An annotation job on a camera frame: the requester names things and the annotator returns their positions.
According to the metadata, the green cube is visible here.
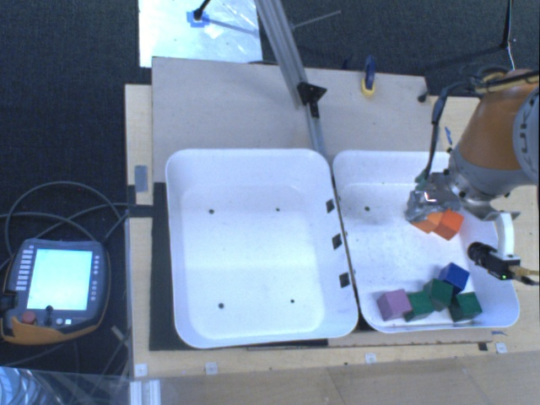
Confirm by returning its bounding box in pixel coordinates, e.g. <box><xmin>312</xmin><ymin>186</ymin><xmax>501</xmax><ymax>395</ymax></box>
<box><xmin>403</xmin><ymin>289</ymin><xmax>436</xmax><ymax>323</ymax></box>
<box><xmin>423</xmin><ymin>278</ymin><xmax>456</xmax><ymax>312</ymax></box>
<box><xmin>447</xmin><ymin>291</ymin><xmax>483</xmax><ymax>323</ymax></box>

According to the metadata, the black cylinder on white bracket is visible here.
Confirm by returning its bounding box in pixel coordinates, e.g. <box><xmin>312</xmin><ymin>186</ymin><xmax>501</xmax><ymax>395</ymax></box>
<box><xmin>467</xmin><ymin>211</ymin><xmax>522</xmax><ymax>281</ymax></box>

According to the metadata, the pale cardboard board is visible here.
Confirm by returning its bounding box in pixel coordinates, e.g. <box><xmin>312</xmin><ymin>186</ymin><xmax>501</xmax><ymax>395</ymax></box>
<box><xmin>150</xmin><ymin>56</ymin><xmax>495</xmax><ymax>349</ymax></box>

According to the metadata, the purple cube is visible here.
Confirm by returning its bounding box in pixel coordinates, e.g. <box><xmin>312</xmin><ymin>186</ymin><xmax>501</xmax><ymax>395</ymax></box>
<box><xmin>375</xmin><ymin>289</ymin><xmax>413</xmax><ymax>322</ymax></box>

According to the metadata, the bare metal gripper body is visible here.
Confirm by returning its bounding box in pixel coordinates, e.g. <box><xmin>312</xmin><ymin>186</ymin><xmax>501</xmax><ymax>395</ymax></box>
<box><xmin>404</xmin><ymin>172</ymin><xmax>473</xmax><ymax>224</ymax></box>

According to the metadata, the white plastic tray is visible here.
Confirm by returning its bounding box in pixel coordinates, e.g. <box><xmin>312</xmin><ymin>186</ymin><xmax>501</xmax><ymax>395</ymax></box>
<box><xmin>332</xmin><ymin>149</ymin><xmax>521</xmax><ymax>334</ymax></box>
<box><xmin>165</xmin><ymin>148</ymin><xmax>360</xmax><ymax>349</ymax></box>

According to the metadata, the blue cube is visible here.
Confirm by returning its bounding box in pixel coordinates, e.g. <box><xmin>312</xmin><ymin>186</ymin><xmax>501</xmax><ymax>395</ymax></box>
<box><xmin>438</xmin><ymin>262</ymin><xmax>471</xmax><ymax>294</ymax></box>

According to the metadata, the orange cube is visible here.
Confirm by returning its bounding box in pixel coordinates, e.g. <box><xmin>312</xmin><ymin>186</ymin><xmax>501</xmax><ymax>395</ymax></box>
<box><xmin>412</xmin><ymin>213</ymin><xmax>444</xmax><ymax>234</ymax></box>
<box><xmin>433</xmin><ymin>208</ymin><xmax>465</xmax><ymax>241</ymax></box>

